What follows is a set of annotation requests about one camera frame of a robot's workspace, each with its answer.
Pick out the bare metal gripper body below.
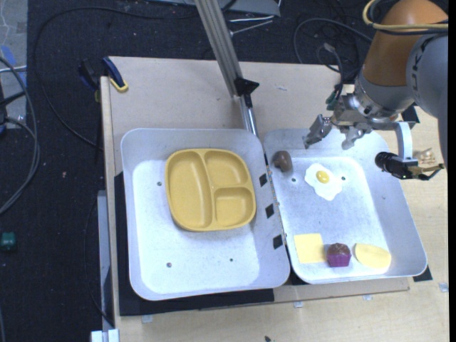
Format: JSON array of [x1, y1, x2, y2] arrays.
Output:
[[330, 93, 394, 134]]

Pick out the brown toy mushroom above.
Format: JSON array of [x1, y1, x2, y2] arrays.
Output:
[[272, 150, 294, 173]]

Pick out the white and yellow fried egg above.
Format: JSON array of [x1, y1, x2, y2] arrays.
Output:
[[304, 162, 343, 202]]

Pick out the thin black and white rod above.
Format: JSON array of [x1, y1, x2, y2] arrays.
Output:
[[262, 147, 288, 251]]

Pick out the white plastic tray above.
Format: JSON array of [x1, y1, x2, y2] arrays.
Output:
[[120, 128, 291, 301], [262, 128, 428, 286]]

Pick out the yellow cheese slice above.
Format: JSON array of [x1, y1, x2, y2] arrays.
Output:
[[293, 232, 327, 265]]

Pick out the purple and brown cupcake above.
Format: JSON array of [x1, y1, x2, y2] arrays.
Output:
[[326, 242, 353, 268]]

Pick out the yellow divided plate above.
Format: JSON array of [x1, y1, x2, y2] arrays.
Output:
[[164, 148, 257, 233]]

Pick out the yellow half-round slice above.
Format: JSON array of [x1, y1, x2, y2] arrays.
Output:
[[352, 242, 393, 270]]

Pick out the brown cardboard board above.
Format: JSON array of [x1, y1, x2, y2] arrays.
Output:
[[107, 56, 410, 304]]

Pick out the black cylinder on white bracket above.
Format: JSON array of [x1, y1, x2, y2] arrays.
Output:
[[374, 120, 419, 180]]

